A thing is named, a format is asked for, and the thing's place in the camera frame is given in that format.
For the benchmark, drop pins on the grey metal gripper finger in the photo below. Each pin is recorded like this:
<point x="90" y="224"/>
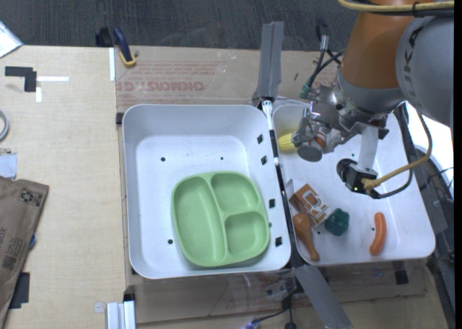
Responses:
<point x="334" y="140"/>
<point x="302" y="132"/>

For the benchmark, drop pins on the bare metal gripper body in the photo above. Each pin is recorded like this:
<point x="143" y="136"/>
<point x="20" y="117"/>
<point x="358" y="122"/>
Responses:
<point x="330" y="109"/>

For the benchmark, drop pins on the red and white can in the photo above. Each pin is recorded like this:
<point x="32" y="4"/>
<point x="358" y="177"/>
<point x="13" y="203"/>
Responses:
<point x="313" y="147"/>

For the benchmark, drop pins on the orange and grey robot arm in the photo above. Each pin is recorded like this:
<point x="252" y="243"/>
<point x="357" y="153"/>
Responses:
<point x="375" y="42"/>

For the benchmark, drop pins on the yellow corn cob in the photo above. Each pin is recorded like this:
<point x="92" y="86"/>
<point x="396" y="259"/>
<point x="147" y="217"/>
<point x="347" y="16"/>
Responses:
<point x="285" y="141"/>

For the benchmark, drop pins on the thin black and white rod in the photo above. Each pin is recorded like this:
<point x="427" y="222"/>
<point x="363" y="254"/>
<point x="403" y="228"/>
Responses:
<point x="275" y="151"/>

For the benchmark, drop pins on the orange and white carton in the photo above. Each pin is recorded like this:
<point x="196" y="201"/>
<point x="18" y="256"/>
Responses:
<point x="310" y="205"/>

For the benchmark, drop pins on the green broccoli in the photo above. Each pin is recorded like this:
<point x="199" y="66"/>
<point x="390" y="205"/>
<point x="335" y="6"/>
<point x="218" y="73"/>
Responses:
<point x="336" y="222"/>

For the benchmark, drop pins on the white plastic tray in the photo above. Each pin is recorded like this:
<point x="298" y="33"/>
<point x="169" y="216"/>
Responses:
<point x="361" y="219"/>
<point x="159" y="190"/>

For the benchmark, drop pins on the brown chicken drumstick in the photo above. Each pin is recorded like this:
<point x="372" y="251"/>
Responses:
<point x="304" y="228"/>

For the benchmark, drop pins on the orange sausage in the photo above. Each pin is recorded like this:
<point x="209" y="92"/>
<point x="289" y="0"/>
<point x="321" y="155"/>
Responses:
<point x="379" y="233"/>

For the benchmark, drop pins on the green divided plate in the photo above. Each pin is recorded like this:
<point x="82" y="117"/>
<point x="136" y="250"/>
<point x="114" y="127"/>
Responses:
<point x="216" y="219"/>

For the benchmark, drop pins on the brown cardboard board red print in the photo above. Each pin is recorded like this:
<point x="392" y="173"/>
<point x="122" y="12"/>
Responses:
<point x="173" y="82"/>

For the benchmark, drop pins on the brown paper package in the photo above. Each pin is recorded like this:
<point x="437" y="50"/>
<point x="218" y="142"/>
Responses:
<point x="18" y="219"/>

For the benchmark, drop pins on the black cylinder on white bracket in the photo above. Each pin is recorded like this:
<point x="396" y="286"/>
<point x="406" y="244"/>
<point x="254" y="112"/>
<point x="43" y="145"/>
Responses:
<point x="355" y="174"/>

